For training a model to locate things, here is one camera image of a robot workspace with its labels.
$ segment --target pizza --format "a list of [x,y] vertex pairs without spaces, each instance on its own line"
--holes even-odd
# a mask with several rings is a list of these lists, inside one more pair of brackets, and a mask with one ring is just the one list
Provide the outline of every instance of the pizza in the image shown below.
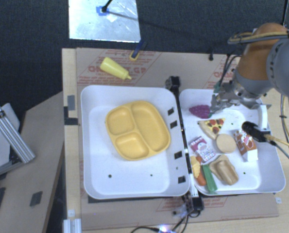
[[211,139],[216,139],[224,122],[225,118],[219,118],[199,121],[198,124],[208,137]]

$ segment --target white tray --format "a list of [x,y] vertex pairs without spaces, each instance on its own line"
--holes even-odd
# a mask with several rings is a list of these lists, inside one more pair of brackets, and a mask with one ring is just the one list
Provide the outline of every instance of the white tray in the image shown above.
[[[165,121],[170,146],[155,156],[128,161],[113,146],[105,127],[109,111],[125,103],[145,100],[153,104]],[[92,85],[81,93],[84,186],[96,199],[181,196],[189,179],[180,122],[174,95],[164,88]],[[170,124],[177,121],[177,126]],[[182,152],[182,157],[174,157]]]
[[[210,105],[212,94],[212,90],[199,89],[187,89],[180,94],[181,111],[187,142],[190,142],[197,136],[202,136],[217,153],[217,155],[206,164],[215,160],[222,153],[217,150],[215,141],[207,137],[197,124],[199,120],[204,119],[194,116],[188,109],[202,104]],[[233,135],[236,130],[241,129],[241,125],[245,121],[258,124],[257,110],[250,110],[243,105],[232,106],[211,117],[211,119],[217,118],[226,118],[220,133],[228,133],[230,135]],[[236,184],[225,185],[213,175],[218,187],[217,191],[211,194],[206,186],[199,186],[195,183],[196,188],[201,193],[209,196],[269,193],[283,190],[286,180],[276,148],[268,143],[256,142],[256,145],[258,148],[258,161],[255,162],[245,162],[238,148],[233,153],[227,154],[239,176],[239,181]]]

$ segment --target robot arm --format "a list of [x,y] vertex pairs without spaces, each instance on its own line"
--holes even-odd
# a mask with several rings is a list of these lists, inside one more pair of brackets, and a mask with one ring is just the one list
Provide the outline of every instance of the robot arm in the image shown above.
[[[274,34],[288,37],[278,40]],[[248,44],[230,83],[222,83],[212,96],[211,113],[232,105],[243,104],[250,109],[259,107],[257,100],[271,88],[289,97],[289,34],[276,23],[267,23],[253,34],[266,39]]]

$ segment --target brown cylinder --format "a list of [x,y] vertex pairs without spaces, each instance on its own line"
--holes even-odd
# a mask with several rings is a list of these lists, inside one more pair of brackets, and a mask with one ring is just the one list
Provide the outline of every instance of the brown cylinder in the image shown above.
[[[265,23],[261,25],[253,35],[286,31],[287,29],[278,23]],[[237,67],[239,74],[250,80],[268,80],[266,74],[266,60],[273,45],[277,41],[278,39],[248,44]]]

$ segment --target cardboard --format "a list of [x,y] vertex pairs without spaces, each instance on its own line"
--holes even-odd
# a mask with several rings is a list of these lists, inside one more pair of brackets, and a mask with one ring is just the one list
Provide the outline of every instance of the cardboard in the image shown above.
[[[136,62],[128,58],[129,50],[77,49],[77,94],[66,96],[79,98],[83,88],[91,84],[122,86],[163,87],[169,76],[180,76],[180,91],[187,88],[212,89],[221,77],[225,55],[215,55],[213,61],[205,54],[166,53],[142,51]],[[100,70],[104,57],[110,57],[129,71],[131,80],[121,80]],[[231,71],[224,81],[232,78]],[[77,104],[81,125],[80,100]],[[142,200],[93,200],[83,187],[82,132],[79,127],[79,167],[81,219],[83,230],[136,227],[139,225],[172,224],[178,221],[173,210],[182,205],[181,198]],[[278,216],[273,194],[251,194],[204,198],[202,214],[190,222],[233,220]]]

